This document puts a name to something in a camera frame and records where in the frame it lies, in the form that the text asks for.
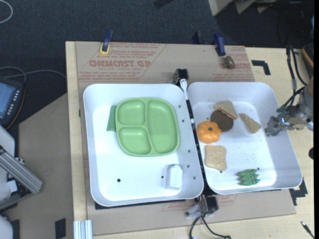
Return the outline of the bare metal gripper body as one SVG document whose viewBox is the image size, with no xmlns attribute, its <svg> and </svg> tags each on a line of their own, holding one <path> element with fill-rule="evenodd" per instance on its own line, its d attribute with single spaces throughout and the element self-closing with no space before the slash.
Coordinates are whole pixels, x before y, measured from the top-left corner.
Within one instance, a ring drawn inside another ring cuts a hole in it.
<svg viewBox="0 0 319 239">
<path fill-rule="evenodd" d="M 305 127 L 311 131 L 314 130 L 314 114 L 313 113 L 294 113 L 287 114 L 282 118 L 282 122 L 288 128 L 302 130 Z"/>
</svg>

